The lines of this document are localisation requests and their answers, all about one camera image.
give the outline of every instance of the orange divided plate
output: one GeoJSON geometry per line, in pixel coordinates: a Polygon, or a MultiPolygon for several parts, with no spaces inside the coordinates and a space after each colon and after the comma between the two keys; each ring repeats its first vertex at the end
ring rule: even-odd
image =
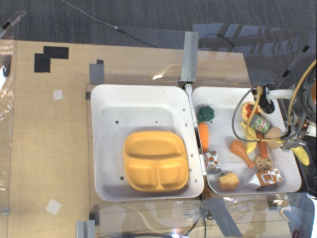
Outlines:
{"type": "Polygon", "coordinates": [[[189,176],[183,140],[172,132],[140,131],[127,137],[124,169],[130,185],[139,191],[174,191],[189,176]]]}

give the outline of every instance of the white sticker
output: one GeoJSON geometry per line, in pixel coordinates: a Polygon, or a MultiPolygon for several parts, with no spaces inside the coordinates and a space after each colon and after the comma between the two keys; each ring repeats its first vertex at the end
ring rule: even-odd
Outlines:
{"type": "Polygon", "coordinates": [[[61,100],[63,98],[63,92],[61,90],[54,91],[54,100],[61,100]]]}
{"type": "Polygon", "coordinates": [[[58,203],[56,200],[51,199],[46,207],[46,210],[54,215],[57,215],[60,207],[61,203],[58,203]]]}

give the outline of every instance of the dark floor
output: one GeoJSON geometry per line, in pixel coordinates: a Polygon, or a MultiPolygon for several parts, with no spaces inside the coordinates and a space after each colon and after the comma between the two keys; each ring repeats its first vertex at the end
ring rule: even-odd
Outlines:
{"type": "MultiPolygon", "coordinates": [[[[316,37],[302,50],[316,33],[317,0],[65,1],[125,33],[60,0],[0,0],[0,24],[26,11],[20,40],[172,49],[183,48],[184,31],[197,31],[202,50],[243,53],[254,84],[277,83],[294,68],[282,82],[289,87],[316,58],[316,37]]],[[[316,140],[309,145],[316,152],[316,140]]]]}

